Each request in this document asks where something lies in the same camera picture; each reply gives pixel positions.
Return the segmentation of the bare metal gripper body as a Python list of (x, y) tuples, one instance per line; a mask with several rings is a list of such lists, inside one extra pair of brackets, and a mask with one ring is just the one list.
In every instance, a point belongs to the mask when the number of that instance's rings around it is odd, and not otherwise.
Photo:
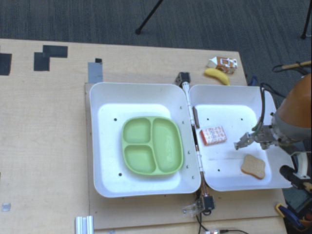
[(254, 136), (256, 143), (260, 144), (261, 142), (270, 142), (271, 146), (278, 146), (278, 140), (272, 133), (273, 127), (271, 125), (263, 125), (261, 129)]

